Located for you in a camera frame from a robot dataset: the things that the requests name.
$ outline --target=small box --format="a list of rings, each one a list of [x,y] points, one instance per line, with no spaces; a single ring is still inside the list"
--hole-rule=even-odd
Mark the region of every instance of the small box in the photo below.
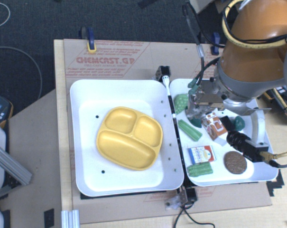
[[[213,148],[210,145],[190,148],[189,154],[193,164],[216,160]]]
[[[220,145],[225,145],[227,143],[226,138],[228,131],[215,113],[206,115],[201,120],[201,124],[214,142],[219,143]]]

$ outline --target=green tube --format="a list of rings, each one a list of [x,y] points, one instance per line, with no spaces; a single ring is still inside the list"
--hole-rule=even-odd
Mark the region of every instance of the green tube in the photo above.
[[[187,124],[182,119],[178,121],[178,126],[182,131],[184,131],[194,141],[198,141],[202,136],[201,132],[193,128],[191,125]]]

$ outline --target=brown cookie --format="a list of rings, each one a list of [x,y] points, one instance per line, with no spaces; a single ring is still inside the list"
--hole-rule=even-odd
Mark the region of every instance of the brown cookie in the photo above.
[[[227,152],[223,158],[224,166],[230,173],[242,174],[247,169],[246,158],[236,151]]]

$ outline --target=black floor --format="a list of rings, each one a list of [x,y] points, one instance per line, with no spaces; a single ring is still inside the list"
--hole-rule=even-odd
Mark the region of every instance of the black floor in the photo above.
[[[55,88],[54,39],[78,38],[81,26],[96,39],[193,43],[181,6],[186,0],[0,0],[11,11],[0,27],[0,95],[14,114]],[[7,17],[0,5],[0,23]],[[210,34],[221,30],[221,14],[210,4],[199,14]]]

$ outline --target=yellow plate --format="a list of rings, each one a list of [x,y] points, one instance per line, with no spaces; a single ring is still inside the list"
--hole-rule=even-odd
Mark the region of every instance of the yellow plate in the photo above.
[[[116,107],[105,116],[96,144],[106,159],[141,171],[154,164],[162,137],[162,128],[152,117],[127,107]]]

